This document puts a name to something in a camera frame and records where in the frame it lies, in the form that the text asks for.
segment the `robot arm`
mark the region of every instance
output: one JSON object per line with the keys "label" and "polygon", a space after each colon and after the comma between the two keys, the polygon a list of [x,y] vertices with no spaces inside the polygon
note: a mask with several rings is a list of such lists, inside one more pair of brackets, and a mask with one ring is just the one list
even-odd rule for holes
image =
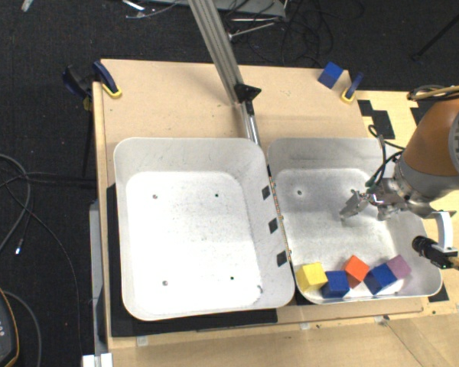
{"label": "robot arm", "polygon": [[[386,162],[390,160],[396,163],[394,173],[392,177],[382,178]],[[455,211],[437,211],[430,205],[459,190],[459,97],[436,102],[418,124],[404,151],[384,160],[379,179],[377,174],[366,184],[365,193],[352,190],[352,197],[340,211],[341,219],[356,215],[369,204],[377,207],[378,220],[406,210],[423,219],[435,219],[438,243],[417,237],[413,248],[420,255],[431,257],[439,268],[459,269],[457,249],[452,247],[450,220]]]}

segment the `metal plate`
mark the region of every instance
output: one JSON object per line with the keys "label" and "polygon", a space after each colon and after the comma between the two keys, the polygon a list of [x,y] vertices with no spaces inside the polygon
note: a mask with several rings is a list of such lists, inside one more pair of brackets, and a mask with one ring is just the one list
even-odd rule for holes
{"label": "metal plate", "polygon": [[[321,292],[301,292],[316,304],[390,297],[420,297],[438,292],[441,273],[412,248],[417,235],[426,235],[422,220],[410,212],[380,222],[368,206],[344,221],[339,212],[350,190],[364,184],[382,163],[372,138],[283,138],[269,147],[269,165],[283,216],[292,266],[321,262],[325,271],[340,270],[356,255],[371,268],[401,254],[412,273],[373,296],[364,283],[342,299],[324,299]],[[392,165],[386,168],[386,177]]]}
{"label": "metal plate", "polygon": [[276,308],[294,292],[262,149],[129,138],[114,152],[122,298],[140,320]]}

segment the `wooden table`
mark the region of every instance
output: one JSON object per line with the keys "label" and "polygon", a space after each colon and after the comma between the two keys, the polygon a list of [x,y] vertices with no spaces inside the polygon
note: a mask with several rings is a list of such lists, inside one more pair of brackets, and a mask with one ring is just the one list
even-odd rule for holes
{"label": "wooden table", "polygon": [[[103,60],[123,94],[110,98],[93,86],[104,303],[109,311],[106,188],[115,182],[112,154],[127,137],[242,137],[239,112],[229,104],[213,64]],[[280,137],[367,137],[372,121],[357,101],[340,100],[350,85],[345,71],[332,90],[317,81],[321,70],[240,66],[246,83],[262,88],[254,101],[266,153]],[[399,145],[415,130],[404,93],[356,93],[386,110]],[[454,245],[459,248],[459,192],[434,207],[457,210]],[[436,225],[425,222],[431,238]],[[427,297],[278,309],[278,323],[226,330],[110,336],[114,366],[459,365],[459,272],[443,271],[449,300]]]}

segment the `orange block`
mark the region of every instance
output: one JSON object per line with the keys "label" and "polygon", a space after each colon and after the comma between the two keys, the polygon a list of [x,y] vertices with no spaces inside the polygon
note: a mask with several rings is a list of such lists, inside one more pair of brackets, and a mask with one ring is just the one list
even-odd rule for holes
{"label": "orange block", "polygon": [[342,270],[347,273],[347,280],[349,281],[350,288],[355,288],[364,278],[366,278],[367,272],[369,271],[369,265],[355,255],[352,255],[352,257],[343,264]]}

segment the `black floor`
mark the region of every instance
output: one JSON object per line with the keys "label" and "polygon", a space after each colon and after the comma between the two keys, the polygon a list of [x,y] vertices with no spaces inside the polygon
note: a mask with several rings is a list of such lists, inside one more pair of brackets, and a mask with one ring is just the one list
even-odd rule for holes
{"label": "black floor", "polygon": [[[28,12],[21,11],[23,1],[0,0],[0,153],[28,172],[81,177],[88,113],[63,86],[67,65],[88,74],[103,57],[210,62],[187,7],[129,20],[125,16],[136,12],[119,0],[34,0]],[[361,89],[459,84],[459,21],[419,60],[411,58],[459,14],[459,0],[293,0],[289,8],[285,23],[236,38],[240,64],[319,68],[333,61],[351,76],[362,72]],[[249,16],[222,15],[231,31],[257,23],[236,25],[231,18]],[[0,161],[0,184],[16,174]],[[93,157],[86,178],[95,178]],[[89,180],[82,187],[40,174],[34,180],[33,212],[52,232],[30,218],[22,253],[15,255],[24,218],[0,254],[0,285],[36,313],[42,365],[79,365],[82,354],[93,353],[88,213],[96,191]],[[9,188],[25,201],[23,181]],[[0,242],[20,212],[1,188]],[[21,340],[17,365],[35,365],[32,319],[18,302],[11,305]]]}

